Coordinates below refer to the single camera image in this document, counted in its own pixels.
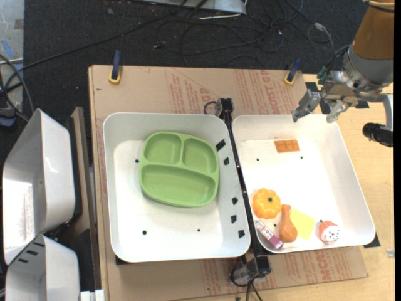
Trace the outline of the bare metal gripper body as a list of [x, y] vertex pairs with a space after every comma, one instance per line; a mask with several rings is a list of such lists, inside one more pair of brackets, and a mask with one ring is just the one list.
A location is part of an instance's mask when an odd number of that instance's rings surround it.
[[357, 71], [330, 71], [319, 77], [319, 84], [322, 86], [320, 96], [328, 103], [372, 102], [382, 91], [381, 83], [373, 82]]

